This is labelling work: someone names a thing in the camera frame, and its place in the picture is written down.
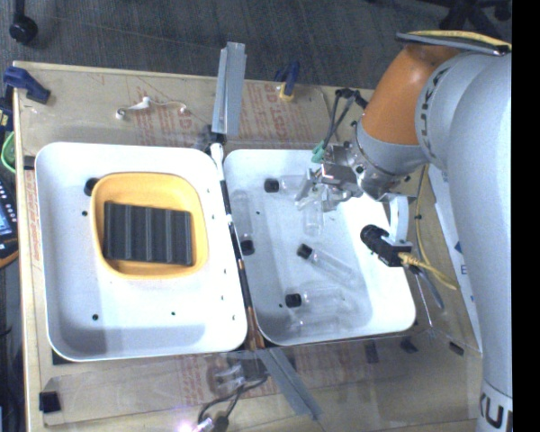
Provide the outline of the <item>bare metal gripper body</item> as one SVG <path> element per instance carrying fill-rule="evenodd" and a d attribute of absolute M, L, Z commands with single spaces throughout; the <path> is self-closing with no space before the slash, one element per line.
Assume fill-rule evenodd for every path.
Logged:
<path fill-rule="evenodd" d="M 380 200 L 390 191 L 390 172 L 357 144 L 329 143 L 323 149 L 320 181 L 344 201 L 363 195 Z"/>

